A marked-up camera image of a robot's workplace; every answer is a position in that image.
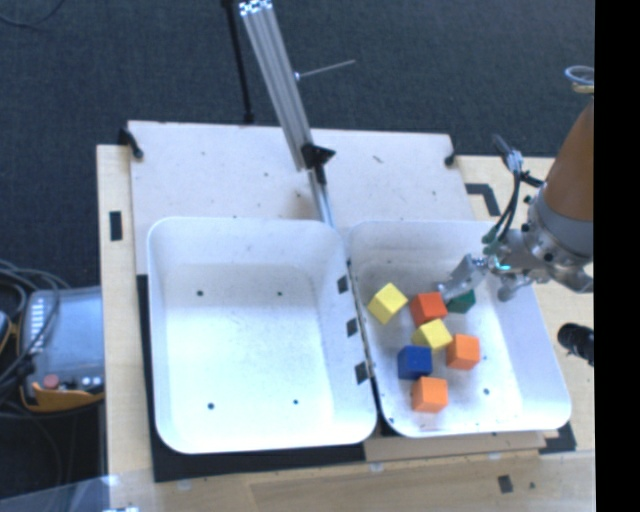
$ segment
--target cube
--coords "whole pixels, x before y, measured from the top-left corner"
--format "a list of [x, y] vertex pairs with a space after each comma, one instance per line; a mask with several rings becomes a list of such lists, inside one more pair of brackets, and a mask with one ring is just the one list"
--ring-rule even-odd
[[387, 283], [373, 296], [367, 309], [384, 325], [407, 302], [409, 299], [393, 283]]
[[480, 339], [469, 334], [454, 334], [447, 345], [447, 367], [471, 370], [480, 362]]
[[416, 327], [447, 316], [447, 306], [440, 292], [419, 293], [409, 304], [409, 309]]
[[473, 290], [469, 290], [464, 295], [454, 297], [447, 302], [447, 311], [449, 313], [466, 313], [476, 303], [476, 294]]
[[453, 336], [440, 318], [422, 324], [411, 335], [411, 342], [414, 345], [431, 347], [434, 352], [443, 349], [452, 341]]
[[445, 379], [420, 377], [411, 386], [411, 408], [417, 412], [440, 412], [449, 404]]
[[407, 345], [398, 352], [398, 378], [416, 380], [430, 375], [433, 371], [431, 349], [417, 345]]

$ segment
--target wooden table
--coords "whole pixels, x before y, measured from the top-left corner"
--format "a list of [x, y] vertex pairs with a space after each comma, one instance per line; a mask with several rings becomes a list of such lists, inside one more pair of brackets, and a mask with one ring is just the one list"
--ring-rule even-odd
[[[155, 483], [143, 378], [130, 149], [97, 147], [101, 280], [104, 301], [108, 470], [113, 507], [145, 510], [595, 510], [594, 372], [555, 342], [567, 322], [593, 327], [593, 296], [555, 283], [536, 286], [549, 336], [572, 398], [575, 451], [541, 455], [558, 432], [411, 440], [368, 440], [367, 462]], [[525, 158], [544, 178], [551, 159]], [[500, 208], [512, 179], [498, 158], [458, 156], [448, 172], [488, 184]], [[479, 220], [481, 196], [469, 196]], [[122, 233], [111, 231], [114, 212]], [[520, 208], [519, 225], [525, 209]]]

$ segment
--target electronic device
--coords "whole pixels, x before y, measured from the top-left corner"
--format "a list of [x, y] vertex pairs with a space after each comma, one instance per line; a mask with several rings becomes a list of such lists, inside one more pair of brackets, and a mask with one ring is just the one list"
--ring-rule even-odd
[[76, 409], [104, 398], [102, 295], [99, 286], [33, 292], [22, 319], [19, 350], [34, 371], [22, 400], [33, 412]]

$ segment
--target blue cube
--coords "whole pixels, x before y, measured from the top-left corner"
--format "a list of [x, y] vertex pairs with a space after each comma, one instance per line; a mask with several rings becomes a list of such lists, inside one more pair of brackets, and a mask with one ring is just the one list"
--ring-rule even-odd
[[407, 345], [398, 352], [398, 378], [416, 380], [432, 371], [431, 347]]

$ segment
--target white tray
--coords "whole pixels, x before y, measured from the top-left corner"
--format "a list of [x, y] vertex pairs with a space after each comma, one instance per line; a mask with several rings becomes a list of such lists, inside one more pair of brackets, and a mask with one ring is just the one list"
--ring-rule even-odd
[[434, 354], [432, 376], [447, 380], [449, 405], [439, 413], [411, 409], [411, 381], [397, 374], [396, 356], [415, 330], [408, 306], [382, 325], [366, 305], [388, 282], [409, 300], [436, 291], [467, 253], [482, 255], [490, 223], [475, 221], [366, 222], [349, 234], [348, 252], [364, 335], [385, 420], [407, 437], [555, 429], [571, 413], [571, 401], [531, 287], [506, 303], [500, 281], [487, 276], [466, 314], [444, 319], [451, 334], [478, 336], [482, 358], [471, 371], [446, 367]]
[[148, 237], [155, 422], [187, 454], [351, 444], [375, 427], [343, 240], [311, 220], [167, 218]]

